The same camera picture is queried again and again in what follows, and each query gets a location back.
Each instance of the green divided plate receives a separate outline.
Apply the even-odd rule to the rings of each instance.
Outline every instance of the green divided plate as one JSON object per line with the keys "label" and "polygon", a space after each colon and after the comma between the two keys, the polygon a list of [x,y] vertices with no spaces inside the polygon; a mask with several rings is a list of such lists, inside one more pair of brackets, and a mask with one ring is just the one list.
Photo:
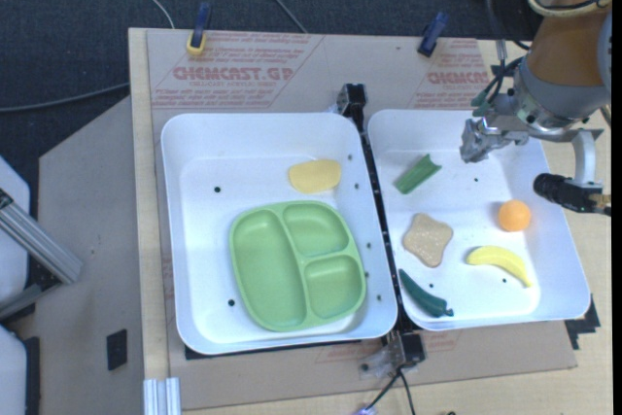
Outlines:
{"label": "green divided plate", "polygon": [[238,216],[229,232],[233,271],[262,327],[308,329],[354,313],[365,277],[350,229],[318,201],[269,204]]}

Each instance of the banana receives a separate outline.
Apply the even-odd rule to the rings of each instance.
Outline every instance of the banana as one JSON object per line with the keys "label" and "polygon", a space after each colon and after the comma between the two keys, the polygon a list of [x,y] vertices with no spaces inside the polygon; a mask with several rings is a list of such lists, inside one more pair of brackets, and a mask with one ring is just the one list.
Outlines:
{"label": "banana", "polygon": [[493,264],[516,277],[525,287],[532,286],[523,260],[511,251],[499,246],[482,246],[474,249],[466,257],[466,262],[468,264]]}

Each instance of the wooden edge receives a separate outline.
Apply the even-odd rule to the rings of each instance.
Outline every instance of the wooden edge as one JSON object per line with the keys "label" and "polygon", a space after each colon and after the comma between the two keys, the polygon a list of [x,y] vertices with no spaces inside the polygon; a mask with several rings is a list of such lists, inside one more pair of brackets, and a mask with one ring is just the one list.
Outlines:
{"label": "wooden edge", "polygon": [[169,360],[157,211],[156,156],[147,29],[130,28],[128,39],[144,371],[146,379],[165,379],[169,376]]}

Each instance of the cucumber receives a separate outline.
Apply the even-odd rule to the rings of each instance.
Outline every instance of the cucumber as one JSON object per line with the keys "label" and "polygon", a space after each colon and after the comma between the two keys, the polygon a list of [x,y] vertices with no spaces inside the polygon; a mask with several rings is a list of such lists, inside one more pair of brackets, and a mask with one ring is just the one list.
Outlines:
{"label": "cucumber", "polygon": [[426,310],[427,313],[435,318],[439,318],[444,315],[447,315],[448,317],[454,316],[454,310],[447,308],[447,301],[445,299],[424,291],[404,270],[400,269],[398,273],[399,279],[408,294],[419,306]]}

